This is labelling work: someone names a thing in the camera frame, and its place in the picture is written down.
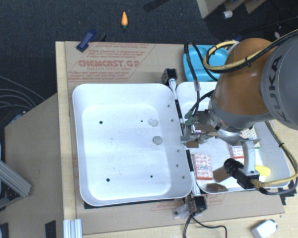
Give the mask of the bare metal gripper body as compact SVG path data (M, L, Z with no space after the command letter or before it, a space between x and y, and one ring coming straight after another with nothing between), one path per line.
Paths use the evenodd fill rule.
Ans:
M211 124L209 118L211 112L206 109L197 111L195 115L188 115L188 129L194 136L218 137L219 128Z

